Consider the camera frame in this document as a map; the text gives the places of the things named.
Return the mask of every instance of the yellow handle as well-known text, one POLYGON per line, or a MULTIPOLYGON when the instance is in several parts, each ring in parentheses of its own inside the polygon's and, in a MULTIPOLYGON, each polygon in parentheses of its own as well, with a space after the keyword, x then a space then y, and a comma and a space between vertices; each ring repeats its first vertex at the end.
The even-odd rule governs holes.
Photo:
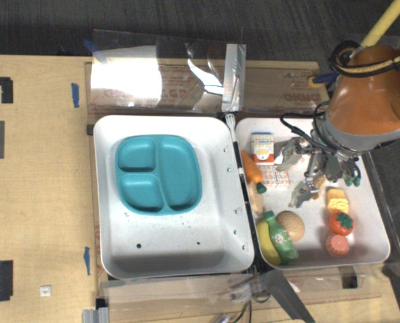
POLYGON ((382 17, 373 26, 366 38, 361 42, 362 46, 375 45, 395 22, 400 15, 400 0, 394 0, 387 10, 382 14, 382 17))

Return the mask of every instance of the small carton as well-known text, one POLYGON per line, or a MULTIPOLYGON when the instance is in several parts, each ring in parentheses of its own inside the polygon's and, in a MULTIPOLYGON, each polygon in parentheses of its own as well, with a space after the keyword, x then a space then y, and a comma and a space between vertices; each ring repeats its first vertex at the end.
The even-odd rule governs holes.
POLYGON ((290 185, 288 171, 277 171, 276 167, 277 165, 261 167, 261 173, 264 177, 262 184, 266 188, 288 188, 290 185))
POLYGON ((251 134, 251 154, 259 166, 274 165, 274 138, 271 133, 251 134))

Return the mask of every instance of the blue tape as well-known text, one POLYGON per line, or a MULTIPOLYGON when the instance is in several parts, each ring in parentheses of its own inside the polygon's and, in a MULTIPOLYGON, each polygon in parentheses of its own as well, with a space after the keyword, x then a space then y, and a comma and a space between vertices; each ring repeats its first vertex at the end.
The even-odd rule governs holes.
POLYGON ((86 264, 87 276, 90 276, 90 274, 91 274, 91 267, 90 267, 91 256, 89 255, 89 248, 87 246, 85 246, 85 252, 83 253, 83 259, 85 260, 85 264, 86 264))
POLYGON ((89 50, 92 53, 92 56, 95 57, 100 63, 102 63, 103 65, 107 63, 106 57, 100 53, 101 49, 98 48, 95 45, 95 43, 85 38, 83 40, 83 45, 87 50, 89 50))
POLYGON ((79 86, 76 83, 71 83, 71 96, 73 97, 74 107, 75 108, 80 107, 80 105, 79 105, 79 100, 80 100, 79 86))
POLYGON ((332 81, 335 81, 337 79, 338 74, 337 73, 327 73, 327 74, 322 74, 316 78, 313 78, 313 83, 329 83, 332 81))

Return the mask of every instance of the tomato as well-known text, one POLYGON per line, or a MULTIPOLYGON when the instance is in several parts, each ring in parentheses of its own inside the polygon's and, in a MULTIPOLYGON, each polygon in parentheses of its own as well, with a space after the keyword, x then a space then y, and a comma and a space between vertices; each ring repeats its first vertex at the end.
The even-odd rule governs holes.
POLYGON ((335 234, 347 236, 354 228, 354 221, 346 213, 333 213, 329 217, 328 225, 335 234))

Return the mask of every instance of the white tray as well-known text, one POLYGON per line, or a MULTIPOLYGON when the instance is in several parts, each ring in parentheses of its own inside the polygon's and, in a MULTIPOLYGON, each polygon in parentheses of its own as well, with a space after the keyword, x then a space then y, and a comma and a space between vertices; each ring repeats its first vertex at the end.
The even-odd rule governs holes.
MULTIPOLYGON (((287 121, 306 133, 312 129, 311 120, 288 119, 287 121)), ((278 118, 245 118, 236 126, 240 151, 251 153, 250 136, 253 132, 273 133, 275 144, 297 136, 292 134, 278 118)), ((358 188, 354 186, 348 188, 343 180, 338 180, 337 183, 328 182, 317 200, 304 202, 298 209, 290 208, 288 205, 292 191, 304 179, 307 163, 304 161, 289 169, 290 186, 268 188, 264 194, 266 211, 273 210, 275 214, 292 211, 304 221, 306 227, 303 238, 294 243, 300 254, 299 258, 290 264, 273 267, 300 269, 384 262, 389 256, 391 247, 362 160, 357 163, 362 172, 362 181, 358 188), (354 220, 354 230, 348 236, 350 252, 340 258, 330 256, 325 249, 325 239, 330 232, 327 224, 329 213, 326 209, 325 193, 330 187, 344 190, 350 204, 349 214, 354 220)), ((261 219, 258 215, 255 215, 255 218, 256 221, 261 219)))
POLYGON ((216 118, 106 116, 93 130, 102 264, 119 279, 240 272, 254 249, 233 142, 216 118), (136 135, 177 135, 196 152, 202 177, 198 206, 177 215, 128 210, 116 186, 119 144, 136 135))

